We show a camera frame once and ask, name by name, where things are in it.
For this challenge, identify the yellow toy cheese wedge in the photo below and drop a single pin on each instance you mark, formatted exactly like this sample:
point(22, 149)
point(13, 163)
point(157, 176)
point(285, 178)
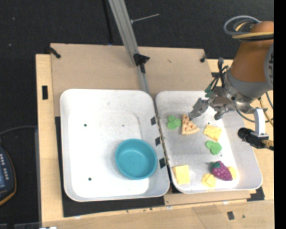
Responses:
point(212, 132)

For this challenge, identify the teal bowl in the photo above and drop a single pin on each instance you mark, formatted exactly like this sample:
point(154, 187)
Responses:
point(135, 159)

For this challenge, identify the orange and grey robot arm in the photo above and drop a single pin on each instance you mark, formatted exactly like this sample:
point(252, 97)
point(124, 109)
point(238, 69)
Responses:
point(249, 61)

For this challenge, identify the yellow toy cheese slice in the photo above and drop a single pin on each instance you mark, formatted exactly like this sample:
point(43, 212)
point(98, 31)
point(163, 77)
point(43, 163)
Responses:
point(181, 174)

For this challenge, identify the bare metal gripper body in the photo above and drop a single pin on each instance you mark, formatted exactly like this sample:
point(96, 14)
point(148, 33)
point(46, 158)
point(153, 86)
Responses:
point(222, 100)

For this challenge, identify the brown cardboard board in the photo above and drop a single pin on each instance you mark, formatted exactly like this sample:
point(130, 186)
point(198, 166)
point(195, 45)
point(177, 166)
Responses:
point(97, 68)

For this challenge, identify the green toy broccoli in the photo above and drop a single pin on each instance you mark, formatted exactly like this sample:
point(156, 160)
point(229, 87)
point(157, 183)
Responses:
point(214, 147)
point(173, 123)

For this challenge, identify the white plastic tray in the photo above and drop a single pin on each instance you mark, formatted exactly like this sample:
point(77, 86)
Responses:
point(193, 149)
point(97, 147)

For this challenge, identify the purple toy grapes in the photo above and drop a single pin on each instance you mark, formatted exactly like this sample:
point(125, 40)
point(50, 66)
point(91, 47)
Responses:
point(221, 172)

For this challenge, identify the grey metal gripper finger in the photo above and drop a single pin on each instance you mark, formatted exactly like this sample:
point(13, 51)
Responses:
point(199, 108)
point(221, 114)

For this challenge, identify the small yellow toy cheese piece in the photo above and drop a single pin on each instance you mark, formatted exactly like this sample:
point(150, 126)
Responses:
point(209, 180)
point(233, 172)

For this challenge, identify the black cylinder on white bracket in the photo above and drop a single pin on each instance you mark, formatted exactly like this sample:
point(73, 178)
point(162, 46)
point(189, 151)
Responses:
point(252, 136)

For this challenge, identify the toy pizza slice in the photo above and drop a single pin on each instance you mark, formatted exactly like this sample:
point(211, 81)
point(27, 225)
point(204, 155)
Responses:
point(188, 128)

